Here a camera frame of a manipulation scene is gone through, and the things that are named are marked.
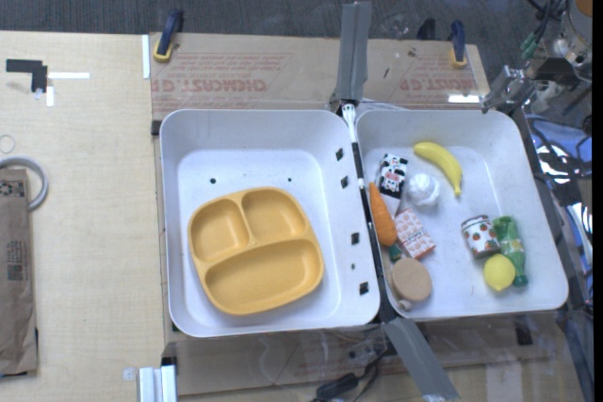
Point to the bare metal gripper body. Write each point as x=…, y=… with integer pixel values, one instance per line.
x=556, y=69

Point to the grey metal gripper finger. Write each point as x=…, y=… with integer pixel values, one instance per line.
x=511, y=96
x=504, y=77

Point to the white plastic tray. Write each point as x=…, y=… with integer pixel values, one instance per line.
x=499, y=146
x=264, y=141

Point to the yellow banana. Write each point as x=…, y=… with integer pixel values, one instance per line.
x=443, y=159

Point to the white garlic bulb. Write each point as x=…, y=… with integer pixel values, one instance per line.
x=423, y=190

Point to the cow print carton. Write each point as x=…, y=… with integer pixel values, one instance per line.
x=392, y=176

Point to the strawberry print can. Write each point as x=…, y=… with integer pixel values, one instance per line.
x=479, y=237

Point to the green bottle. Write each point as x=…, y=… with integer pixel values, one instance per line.
x=512, y=245

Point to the orange print carton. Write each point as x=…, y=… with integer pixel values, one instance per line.
x=414, y=235

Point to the yellow lemon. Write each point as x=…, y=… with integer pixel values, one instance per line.
x=499, y=273

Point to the orange carrot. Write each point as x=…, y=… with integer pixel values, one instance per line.
x=382, y=221

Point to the tan round biscuit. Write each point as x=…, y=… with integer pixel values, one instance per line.
x=412, y=280

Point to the brown cardboard board red print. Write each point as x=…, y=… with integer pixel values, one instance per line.
x=245, y=80

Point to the yellow divided plate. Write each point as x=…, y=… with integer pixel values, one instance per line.
x=256, y=249

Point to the brown paper bag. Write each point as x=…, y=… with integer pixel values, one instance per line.
x=16, y=273

